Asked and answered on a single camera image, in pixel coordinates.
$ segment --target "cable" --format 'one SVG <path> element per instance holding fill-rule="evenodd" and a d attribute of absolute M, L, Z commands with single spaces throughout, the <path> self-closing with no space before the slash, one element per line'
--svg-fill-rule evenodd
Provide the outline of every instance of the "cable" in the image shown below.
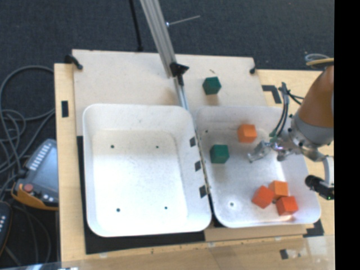
<path fill-rule="evenodd" d="M 8 75 L 3 83 L 0 86 L 0 125 L 4 129 L 5 138 L 0 138 L 0 150 L 2 150 L 5 154 L 6 161 L 0 163 L 0 177 L 4 175 L 5 172 L 11 170 L 12 167 L 16 167 L 16 172 L 20 171 L 21 164 L 20 160 L 26 154 L 28 149 L 31 147 L 33 142 L 35 141 L 37 135 L 43 129 L 45 124 L 49 121 L 51 117 L 55 114 L 55 109 L 52 108 L 47 112 L 40 114 L 34 117 L 25 118 L 16 110 L 2 109 L 2 94 L 6 84 L 14 78 L 17 74 L 22 73 L 27 70 L 41 70 L 53 75 L 53 70 L 51 68 L 40 66 L 40 65 L 29 65 L 25 67 L 21 67 L 16 69 L 10 75 Z M 20 144 L 20 137 L 25 133 L 26 123 L 27 122 L 35 122 L 37 120 L 41 120 L 39 128 L 35 132 L 35 135 L 31 138 L 30 142 L 26 145 L 25 149 L 19 154 L 18 147 Z"/>
<path fill-rule="evenodd" d="M 18 266 L 21 267 L 21 262 L 19 261 L 19 259 L 15 256 L 15 254 L 9 249 L 9 247 L 5 246 L 5 252 L 10 256 L 10 258 L 14 261 L 14 263 Z"/>
<path fill-rule="evenodd" d="M 22 208 L 26 211 L 26 207 L 24 204 L 22 204 Z M 34 242 L 34 249 L 35 249 L 35 264 L 39 263 L 39 247 L 38 247 L 38 240 L 36 238 L 36 234 L 35 234 L 35 229 L 34 229 L 34 225 L 33 222 L 31 220 L 31 217 L 29 215 L 29 213 L 26 211 L 26 218 L 28 219 L 29 225 L 30 225 L 30 230 L 31 230 L 31 235 L 33 237 L 33 242 Z"/>
<path fill-rule="evenodd" d="M 290 93 L 290 90 L 287 91 L 287 94 L 293 99 L 297 104 L 301 105 L 302 103 L 298 99 L 304 99 L 304 97 L 296 96 Z"/>
<path fill-rule="evenodd" d="M 279 120 L 279 122 L 277 123 L 276 127 L 274 128 L 274 130 L 270 133 L 270 137 L 274 137 L 274 136 L 276 135 L 276 132 L 277 132 L 279 126 L 281 125 L 281 123 L 282 123 L 282 121 L 283 121 L 283 119 L 284 119 L 285 112 L 286 112 L 285 104 L 283 104 L 280 120 Z"/>
<path fill-rule="evenodd" d="M 31 213 L 29 213 L 28 211 L 20 208 L 20 207 L 17 207 L 17 206 L 12 206 L 13 209 L 16 209 L 18 211 L 21 211 L 23 212 L 24 214 L 28 214 L 29 217 L 31 217 L 31 219 L 33 219 L 34 221 L 36 221 L 39 226 L 42 228 L 44 234 L 45 234 L 45 237 L 46 237 L 46 240 L 47 240 L 47 244 L 48 244 L 48 251 L 47 251 L 47 254 L 46 254 L 46 258 L 44 260 L 44 263 L 48 263 L 49 260 L 50 260 L 50 255 L 51 255 L 51 239 L 50 239 L 50 235 L 49 235 L 49 232 L 47 231 L 46 227 L 44 226 L 44 224 L 38 219 L 36 218 L 34 215 L 32 215 Z"/>
<path fill-rule="evenodd" d="M 13 175 L 11 178 L 9 178 L 5 183 L 4 185 L 2 186 L 1 190 L 0 190 L 0 201 L 3 201 L 4 200 L 4 192 L 5 192 L 5 189 L 7 188 L 7 186 L 13 182 L 14 180 L 18 179 L 18 178 L 21 178 L 22 175 L 19 175 L 19 174 L 16 174 L 16 175 Z"/>
<path fill-rule="evenodd" d="M 280 128 L 279 132 L 277 133 L 277 137 L 279 137 L 281 135 L 281 132 L 284 129 L 288 112 L 289 112 L 289 104 L 285 104 L 285 118 L 284 118 L 284 120 L 282 122 L 282 125 L 281 125 L 281 128 Z"/>

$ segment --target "black mount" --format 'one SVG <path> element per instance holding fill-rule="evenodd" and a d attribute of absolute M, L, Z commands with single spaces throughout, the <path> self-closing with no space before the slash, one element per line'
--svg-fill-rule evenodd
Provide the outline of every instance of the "black mount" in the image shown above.
<path fill-rule="evenodd" d="M 184 79 L 182 75 L 189 69 L 189 67 L 178 64 L 176 62 L 172 62 L 170 64 L 170 69 L 171 69 L 171 73 L 173 74 L 173 77 L 178 78 L 179 85 L 184 86 Z"/>
<path fill-rule="evenodd" d="M 66 64 L 74 63 L 76 68 L 78 68 L 79 70 L 81 70 L 83 68 L 83 65 L 81 65 L 79 63 L 79 61 L 71 54 L 65 55 L 64 63 L 66 63 Z"/>

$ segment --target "aluminum rail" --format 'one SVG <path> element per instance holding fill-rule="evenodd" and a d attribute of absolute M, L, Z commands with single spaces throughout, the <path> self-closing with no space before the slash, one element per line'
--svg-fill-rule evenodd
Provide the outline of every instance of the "aluminum rail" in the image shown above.
<path fill-rule="evenodd" d="M 177 63 L 177 61 L 159 0 L 140 0 L 140 3 L 145 13 L 157 51 L 160 54 L 166 75 L 169 78 L 174 77 L 175 75 L 173 74 L 170 66 L 173 63 Z M 184 87 L 179 84 L 177 79 L 175 79 L 174 82 L 179 103 L 182 107 L 188 110 Z"/>

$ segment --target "wooden table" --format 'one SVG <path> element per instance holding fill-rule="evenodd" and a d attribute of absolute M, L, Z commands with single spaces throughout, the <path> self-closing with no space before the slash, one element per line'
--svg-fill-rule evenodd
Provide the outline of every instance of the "wooden table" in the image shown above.
<path fill-rule="evenodd" d="M 318 77 L 319 71 L 285 71 L 285 70 L 257 70 L 262 85 L 280 86 L 281 82 L 286 82 L 293 94 L 303 96 L 311 86 L 312 82 Z M 214 253 L 225 253 L 222 250 L 234 245 L 252 244 L 254 242 L 272 243 L 281 238 L 282 241 L 287 239 L 299 240 L 303 243 L 302 234 L 306 233 L 307 228 L 313 225 L 293 226 L 293 227 L 261 227 L 246 228 L 241 232 L 234 229 L 228 229 L 227 232 L 218 229 L 205 230 L 206 241 L 201 243 L 147 247 L 139 249 L 130 249 L 122 251 L 113 251 L 109 253 L 87 255 L 84 242 L 83 213 L 80 193 L 80 180 L 78 168 L 78 150 L 76 142 L 76 125 L 75 125 L 75 106 L 74 106 L 74 80 L 73 65 L 55 64 L 55 94 L 56 94 L 56 130 L 57 130 L 57 147 L 58 147 L 58 175 L 59 175 L 59 195 L 60 195 L 60 246 L 61 261 L 78 262 L 86 268 L 96 268 L 99 263 L 104 263 L 107 258 L 108 267 L 118 269 L 118 263 L 127 263 L 133 261 L 131 257 L 137 257 L 135 260 L 144 259 L 152 261 L 152 266 L 156 265 L 159 256 L 154 260 L 154 254 L 167 253 L 161 258 L 161 263 L 167 266 L 184 264 L 186 257 L 188 262 L 204 266 L 207 269 L 221 269 L 219 261 L 213 255 Z M 265 92 L 265 98 L 269 106 L 282 107 L 275 103 L 271 92 Z M 68 102 L 69 115 L 62 117 L 62 101 Z M 295 113 L 297 104 L 291 103 L 289 113 Z M 324 154 L 333 155 L 334 144 L 322 149 Z M 322 163 L 313 163 L 307 160 L 307 166 L 310 174 L 324 176 Z M 321 203 L 322 215 L 321 222 L 326 235 L 335 234 L 334 224 L 334 201 L 325 201 L 319 198 Z M 142 263 L 130 263 L 131 269 L 143 266 Z"/>

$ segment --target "green cube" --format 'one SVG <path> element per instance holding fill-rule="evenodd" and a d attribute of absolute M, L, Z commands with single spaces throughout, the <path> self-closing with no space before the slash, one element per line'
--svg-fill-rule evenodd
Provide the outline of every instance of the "green cube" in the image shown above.
<path fill-rule="evenodd" d="M 224 164 L 229 157 L 230 155 L 227 145 L 214 145 L 210 149 L 211 163 Z"/>
<path fill-rule="evenodd" d="M 221 88 L 219 78 L 208 77 L 202 84 L 206 95 L 217 94 Z"/>

